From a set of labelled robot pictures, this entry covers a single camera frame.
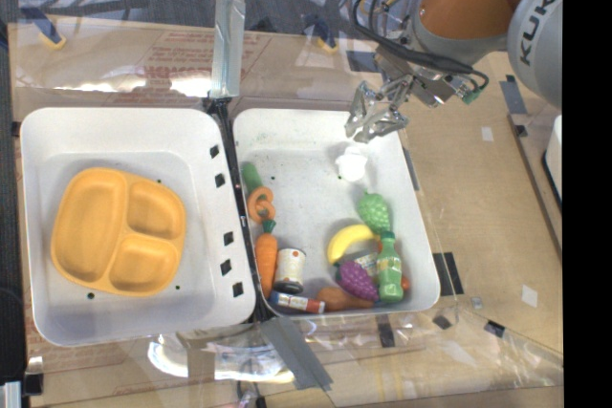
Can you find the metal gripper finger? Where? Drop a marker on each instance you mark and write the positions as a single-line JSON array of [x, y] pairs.
[[389, 119], [361, 114]]

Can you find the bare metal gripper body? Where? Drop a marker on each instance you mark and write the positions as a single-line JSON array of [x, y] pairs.
[[423, 81]]

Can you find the white crumpled lump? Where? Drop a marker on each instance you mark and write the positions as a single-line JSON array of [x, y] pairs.
[[352, 167]]

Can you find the white plastic tray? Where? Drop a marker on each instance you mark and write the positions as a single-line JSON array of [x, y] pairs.
[[201, 291], [306, 167]]

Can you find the green toy grapes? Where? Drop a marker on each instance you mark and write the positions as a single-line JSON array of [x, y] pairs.
[[374, 212]]

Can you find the yellow banana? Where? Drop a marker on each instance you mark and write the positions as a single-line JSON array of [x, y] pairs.
[[349, 236]]

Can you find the green toy cucumber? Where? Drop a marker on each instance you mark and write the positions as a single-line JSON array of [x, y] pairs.
[[250, 177]]

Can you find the orange toy pretzel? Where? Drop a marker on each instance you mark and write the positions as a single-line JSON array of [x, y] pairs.
[[253, 205]]

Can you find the small white printed carton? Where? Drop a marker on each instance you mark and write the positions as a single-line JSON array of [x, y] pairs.
[[367, 260]]

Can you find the green plastic bottle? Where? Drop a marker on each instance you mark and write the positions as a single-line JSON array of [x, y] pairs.
[[390, 272]]

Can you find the purple toy grapes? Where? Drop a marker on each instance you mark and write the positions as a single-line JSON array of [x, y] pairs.
[[357, 281]]

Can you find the small orange toy piece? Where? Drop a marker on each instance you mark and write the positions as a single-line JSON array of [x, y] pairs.
[[406, 284]]

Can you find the small white can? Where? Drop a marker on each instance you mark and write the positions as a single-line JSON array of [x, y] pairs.
[[290, 267]]

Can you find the orange toy carrot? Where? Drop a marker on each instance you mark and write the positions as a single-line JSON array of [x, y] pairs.
[[266, 258]]

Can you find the brown toy drumstick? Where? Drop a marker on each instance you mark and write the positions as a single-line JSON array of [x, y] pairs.
[[337, 298]]

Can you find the red white blue tube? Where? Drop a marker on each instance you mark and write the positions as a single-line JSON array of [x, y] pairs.
[[296, 302]]

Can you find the brown cardboard board red print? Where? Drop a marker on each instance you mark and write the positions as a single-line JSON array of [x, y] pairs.
[[143, 62]]

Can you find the orange divided plate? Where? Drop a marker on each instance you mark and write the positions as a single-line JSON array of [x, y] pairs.
[[95, 224]]

